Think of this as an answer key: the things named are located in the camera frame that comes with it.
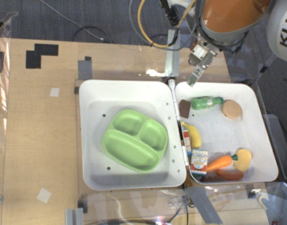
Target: round bread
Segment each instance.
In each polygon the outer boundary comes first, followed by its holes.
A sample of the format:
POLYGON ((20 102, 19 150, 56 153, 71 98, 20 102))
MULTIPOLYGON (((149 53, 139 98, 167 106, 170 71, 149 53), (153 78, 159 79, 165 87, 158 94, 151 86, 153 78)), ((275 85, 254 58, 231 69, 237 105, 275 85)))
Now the round bread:
POLYGON ((241 106, 233 100, 227 100, 224 102, 222 105, 222 112, 228 118, 232 119, 239 118, 242 115, 241 106))

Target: green divided tray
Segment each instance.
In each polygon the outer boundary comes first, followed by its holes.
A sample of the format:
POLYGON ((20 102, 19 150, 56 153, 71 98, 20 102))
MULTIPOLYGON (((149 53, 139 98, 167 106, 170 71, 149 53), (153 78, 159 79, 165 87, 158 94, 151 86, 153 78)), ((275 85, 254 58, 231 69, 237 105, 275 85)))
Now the green divided tray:
POLYGON ((154 119, 126 109, 120 111, 103 137, 104 151, 114 160, 138 172, 149 172, 160 162, 168 133, 154 119))

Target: table surface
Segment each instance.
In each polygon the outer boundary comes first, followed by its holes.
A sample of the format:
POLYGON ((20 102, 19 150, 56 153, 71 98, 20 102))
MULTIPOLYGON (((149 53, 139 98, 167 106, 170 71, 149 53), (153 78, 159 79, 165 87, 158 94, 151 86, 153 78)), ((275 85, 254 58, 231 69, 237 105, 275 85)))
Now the table surface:
MULTIPOLYGON (((193 70, 188 66, 188 54, 187 49, 180 52, 180 80, 188 78, 193 70)), ((146 75, 149 69, 163 72, 166 52, 149 46, 11 40, 3 225, 64 224, 65 209, 77 207, 79 185, 74 87, 78 79, 78 61, 84 60, 85 56, 92 57, 94 78, 149 80, 146 75), (34 50, 35 43, 58 44, 59 55, 42 56, 41 69, 26 69, 26 51, 34 50), (52 88, 59 88, 58 97, 50 96, 52 88), (48 203, 37 199, 42 188, 51 193, 48 203)), ((201 81, 230 82, 222 53, 214 59, 201 81)), ((155 202, 152 196, 146 196, 141 206, 159 206, 161 199, 155 202)), ((217 200, 215 204, 225 224, 235 224, 231 218, 237 216, 247 223, 252 217, 255 224, 267 224, 265 211, 255 205, 257 202, 249 200, 234 208, 234 203, 226 202, 229 200, 222 200, 224 203, 217 200)), ((111 204, 116 210, 118 205, 113 201, 111 204)), ((130 215, 123 206, 121 213, 125 217, 125 214, 130 215)), ((186 215, 180 215, 174 224, 184 224, 185 220, 186 215)), ((190 224, 204 224, 196 209, 190 210, 190 224)))

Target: gray carpet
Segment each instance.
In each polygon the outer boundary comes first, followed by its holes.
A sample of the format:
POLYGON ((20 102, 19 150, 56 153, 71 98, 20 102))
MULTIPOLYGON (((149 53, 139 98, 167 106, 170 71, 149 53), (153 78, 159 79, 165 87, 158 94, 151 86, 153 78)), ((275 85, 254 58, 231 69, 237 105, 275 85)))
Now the gray carpet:
MULTIPOLYGON (((103 29, 118 44, 144 44, 133 31, 128 7, 130 0, 44 0, 56 10, 82 26, 92 25, 103 29)), ((134 0, 132 15, 140 0, 134 0)), ((38 0, 0 0, 0 20, 7 12, 18 11, 13 21, 13 37, 70 41, 78 26, 67 21, 38 0)), ((169 28, 157 0, 147 0, 143 9, 143 25, 150 36, 167 33, 169 28)), ((97 29, 90 29, 97 36, 104 36, 97 29)), ((76 41, 100 42, 81 31, 76 41)), ((271 57, 265 35, 265 22, 255 27, 237 55, 225 53, 234 82, 253 83, 261 67, 271 57)), ((274 59, 258 81, 265 107, 275 114, 287 140, 287 62, 274 59)))

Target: white paper square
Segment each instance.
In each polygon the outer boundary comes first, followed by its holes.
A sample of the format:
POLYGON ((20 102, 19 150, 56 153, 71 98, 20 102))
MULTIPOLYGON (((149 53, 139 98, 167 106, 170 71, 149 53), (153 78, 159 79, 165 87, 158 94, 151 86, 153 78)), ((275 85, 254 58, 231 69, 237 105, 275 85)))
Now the white paper square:
POLYGON ((50 96, 59 97, 59 91, 60 91, 60 88, 52 88, 50 96))
POLYGON ((52 195, 51 192, 49 192, 48 190, 45 190, 44 188, 42 188, 37 196, 37 199, 39 201, 42 201, 43 203, 48 203, 50 196, 52 195))

